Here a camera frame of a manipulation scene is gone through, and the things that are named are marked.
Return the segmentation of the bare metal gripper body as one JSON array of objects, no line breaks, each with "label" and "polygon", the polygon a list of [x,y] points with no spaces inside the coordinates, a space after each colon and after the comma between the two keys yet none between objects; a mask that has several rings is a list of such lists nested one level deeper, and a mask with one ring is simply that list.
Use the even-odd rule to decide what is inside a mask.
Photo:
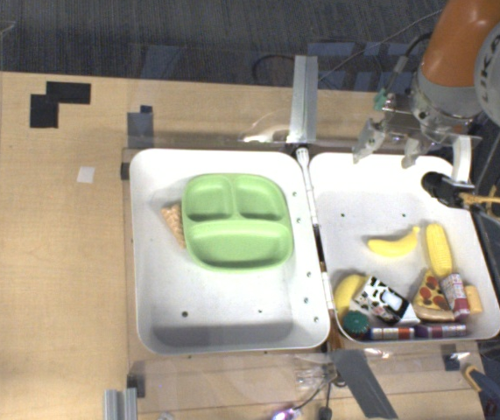
[{"label": "bare metal gripper body", "polygon": [[382,144],[387,137],[427,139],[437,144],[453,143],[457,137],[468,136],[469,129],[480,115],[449,114],[430,105],[411,108],[408,101],[388,101],[382,107],[383,117],[370,121],[370,143]]}]

